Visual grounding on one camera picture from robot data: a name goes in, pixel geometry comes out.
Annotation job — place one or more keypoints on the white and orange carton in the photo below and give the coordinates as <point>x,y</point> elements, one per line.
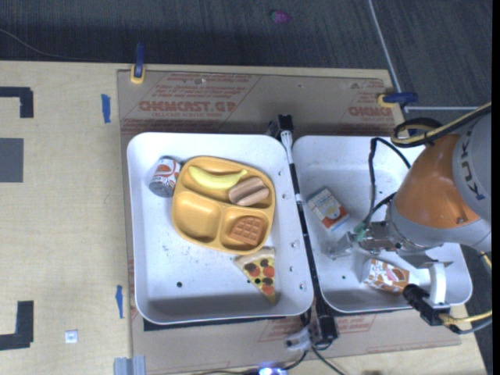
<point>327,209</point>

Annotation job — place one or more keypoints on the orange and white can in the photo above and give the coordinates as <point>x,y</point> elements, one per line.
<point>165,178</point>

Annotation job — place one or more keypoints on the black cylinder on white bracket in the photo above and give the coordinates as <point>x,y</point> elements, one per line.
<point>423,301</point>

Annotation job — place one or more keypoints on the brown waffle biscuit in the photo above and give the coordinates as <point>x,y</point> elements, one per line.
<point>245,232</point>

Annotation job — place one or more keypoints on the brown cardboard board red print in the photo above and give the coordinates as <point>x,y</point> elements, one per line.
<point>218,104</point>

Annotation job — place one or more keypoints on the orange and white packet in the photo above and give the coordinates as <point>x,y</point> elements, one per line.
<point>384,276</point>

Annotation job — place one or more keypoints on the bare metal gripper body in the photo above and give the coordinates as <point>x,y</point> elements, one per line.
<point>378,239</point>

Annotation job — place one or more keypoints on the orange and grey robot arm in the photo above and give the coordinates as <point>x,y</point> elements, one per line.
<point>433,193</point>

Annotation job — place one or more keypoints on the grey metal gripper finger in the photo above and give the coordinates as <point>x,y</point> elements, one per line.
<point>348,238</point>
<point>339,251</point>

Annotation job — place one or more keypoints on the white plastic tray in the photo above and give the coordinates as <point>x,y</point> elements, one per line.
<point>187,283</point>
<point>336,162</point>

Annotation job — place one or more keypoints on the small pink toy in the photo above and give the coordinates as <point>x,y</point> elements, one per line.
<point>280,16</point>

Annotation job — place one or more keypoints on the pizza slice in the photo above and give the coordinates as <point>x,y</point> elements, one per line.
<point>262,273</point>

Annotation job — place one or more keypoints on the brown sausage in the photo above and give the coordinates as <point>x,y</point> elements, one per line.
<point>249,191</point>

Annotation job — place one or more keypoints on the orange divided plate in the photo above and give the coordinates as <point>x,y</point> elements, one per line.
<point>195,215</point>

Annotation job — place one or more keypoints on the yellow banana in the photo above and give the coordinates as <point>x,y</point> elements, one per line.
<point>215,179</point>

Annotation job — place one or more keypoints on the thin black and white rod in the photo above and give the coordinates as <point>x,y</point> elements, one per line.
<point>301,205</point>

